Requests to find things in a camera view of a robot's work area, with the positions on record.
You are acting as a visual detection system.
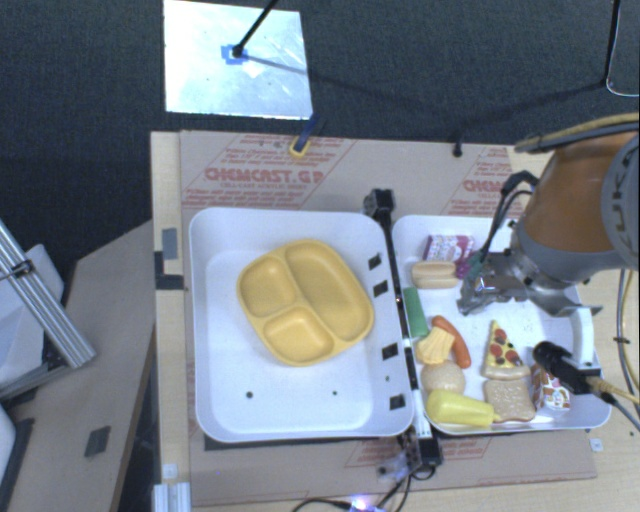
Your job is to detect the yellow divided plate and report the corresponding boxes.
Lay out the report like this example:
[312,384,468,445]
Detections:
[235,238,376,369]

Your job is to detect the black cylinder on white bracket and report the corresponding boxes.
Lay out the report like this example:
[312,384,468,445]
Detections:
[532,305,604,396]

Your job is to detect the toy hot dog bun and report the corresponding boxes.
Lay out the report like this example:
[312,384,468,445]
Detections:
[410,259,460,291]

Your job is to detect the white plastic tray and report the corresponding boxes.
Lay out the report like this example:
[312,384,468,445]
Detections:
[188,207,416,444]
[391,214,614,437]

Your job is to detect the yellow toy fries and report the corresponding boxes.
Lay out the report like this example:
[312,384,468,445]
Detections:
[414,327,456,366]

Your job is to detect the brown cardboard board, red print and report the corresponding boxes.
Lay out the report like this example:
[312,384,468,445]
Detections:
[178,129,600,507]

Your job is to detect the red and white carton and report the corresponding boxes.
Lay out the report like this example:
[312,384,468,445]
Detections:
[529,363,572,412]

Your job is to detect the orange toy sausage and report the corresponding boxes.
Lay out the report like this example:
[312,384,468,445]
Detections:
[431,314,473,370]

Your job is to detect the purple toy grapes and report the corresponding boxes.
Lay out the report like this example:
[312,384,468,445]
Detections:
[453,248,482,280]

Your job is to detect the yellow toy corn cob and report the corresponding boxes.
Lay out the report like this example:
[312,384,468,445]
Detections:
[425,389,503,428]

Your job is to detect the toy pizza slice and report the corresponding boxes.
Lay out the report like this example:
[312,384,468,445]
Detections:
[480,319,532,381]

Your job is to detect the thin black and white rod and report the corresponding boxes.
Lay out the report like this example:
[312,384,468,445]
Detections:
[378,209,430,441]

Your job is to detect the green block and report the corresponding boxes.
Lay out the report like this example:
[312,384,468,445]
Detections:
[402,286,431,339]

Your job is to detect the pink and white carton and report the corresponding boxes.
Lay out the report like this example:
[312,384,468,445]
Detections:
[422,233,476,264]

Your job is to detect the toy toast slice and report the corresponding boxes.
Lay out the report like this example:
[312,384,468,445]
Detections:
[482,378,538,425]

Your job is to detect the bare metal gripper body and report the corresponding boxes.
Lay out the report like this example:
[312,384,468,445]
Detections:
[469,252,584,317]

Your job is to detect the beige toy bread roll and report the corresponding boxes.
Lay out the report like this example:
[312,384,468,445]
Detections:
[419,359,467,396]

